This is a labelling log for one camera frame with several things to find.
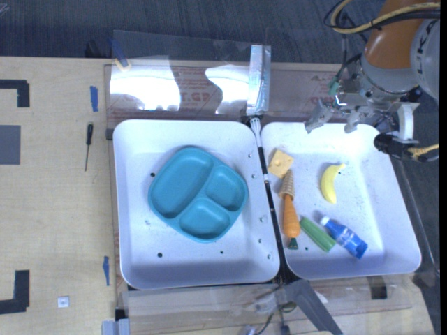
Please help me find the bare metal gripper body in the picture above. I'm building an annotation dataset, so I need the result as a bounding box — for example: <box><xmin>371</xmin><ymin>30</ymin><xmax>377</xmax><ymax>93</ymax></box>
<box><xmin>334</xmin><ymin>81</ymin><xmax>403</xmax><ymax>122</ymax></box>

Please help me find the thin black and white rod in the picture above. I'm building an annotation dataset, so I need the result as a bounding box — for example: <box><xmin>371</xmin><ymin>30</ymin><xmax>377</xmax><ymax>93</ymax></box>
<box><xmin>249</xmin><ymin>117</ymin><xmax>286</xmax><ymax>279</ymax></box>

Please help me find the blue and white bottle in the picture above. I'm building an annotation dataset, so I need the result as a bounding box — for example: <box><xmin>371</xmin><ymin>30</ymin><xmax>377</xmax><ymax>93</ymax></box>
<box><xmin>320</xmin><ymin>216</ymin><xmax>369</xmax><ymax>260</ymax></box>

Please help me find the green cylinder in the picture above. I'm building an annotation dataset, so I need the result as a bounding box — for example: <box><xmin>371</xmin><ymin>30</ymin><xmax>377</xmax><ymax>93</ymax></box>
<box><xmin>299</xmin><ymin>216</ymin><xmax>337</xmax><ymax>253</ymax></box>

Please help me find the white plastic tray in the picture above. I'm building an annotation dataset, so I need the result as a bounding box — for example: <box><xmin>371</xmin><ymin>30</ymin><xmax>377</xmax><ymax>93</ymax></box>
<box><xmin>112</xmin><ymin>118</ymin><xmax>281</xmax><ymax>290</ymax></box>
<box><xmin>260</xmin><ymin>121</ymin><xmax>423</xmax><ymax>281</ymax></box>

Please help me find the orange carrot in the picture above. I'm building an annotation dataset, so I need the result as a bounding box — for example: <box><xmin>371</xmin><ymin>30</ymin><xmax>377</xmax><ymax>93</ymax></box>
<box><xmin>281</xmin><ymin>193</ymin><xmax>302</xmax><ymax>251</ymax></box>

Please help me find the tan ice cream cone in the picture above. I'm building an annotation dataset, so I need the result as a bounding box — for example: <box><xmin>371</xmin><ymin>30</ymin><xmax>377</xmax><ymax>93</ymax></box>
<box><xmin>277</xmin><ymin>169</ymin><xmax>296</xmax><ymax>201</ymax></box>

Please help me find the yellow banana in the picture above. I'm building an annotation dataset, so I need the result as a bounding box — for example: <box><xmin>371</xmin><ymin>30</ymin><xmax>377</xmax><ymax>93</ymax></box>
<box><xmin>320</xmin><ymin>163</ymin><xmax>347</xmax><ymax>206</ymax></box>

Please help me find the blue divided plate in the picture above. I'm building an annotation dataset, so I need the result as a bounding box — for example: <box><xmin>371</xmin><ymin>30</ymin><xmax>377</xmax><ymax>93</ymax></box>
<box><xmin>147</xmin><ymin>146</ymin><xmax>249</xmax><ymax>244</ymax></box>

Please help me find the black screwdriver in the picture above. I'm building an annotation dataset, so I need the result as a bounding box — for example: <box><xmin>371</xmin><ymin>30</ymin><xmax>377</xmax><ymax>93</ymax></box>
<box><xmin>84</xmin><ymin>121</ymin><xmax>95</xmax><ymax>172</ymax></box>

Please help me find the black cylinder on white bracket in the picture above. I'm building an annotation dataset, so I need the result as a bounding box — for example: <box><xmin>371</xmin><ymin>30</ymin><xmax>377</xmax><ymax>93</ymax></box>
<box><xmin>373</xmin><ymin>101</ymin><xmax>420</xmax><ymax>161</ymax></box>

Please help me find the yellow cheese wedge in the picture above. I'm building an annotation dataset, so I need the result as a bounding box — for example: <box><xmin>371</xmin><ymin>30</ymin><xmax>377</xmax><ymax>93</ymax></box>
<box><xmin>268</xmin><ymin>148</ymin><xmax>295</xmax><ymax>179</ymax></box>

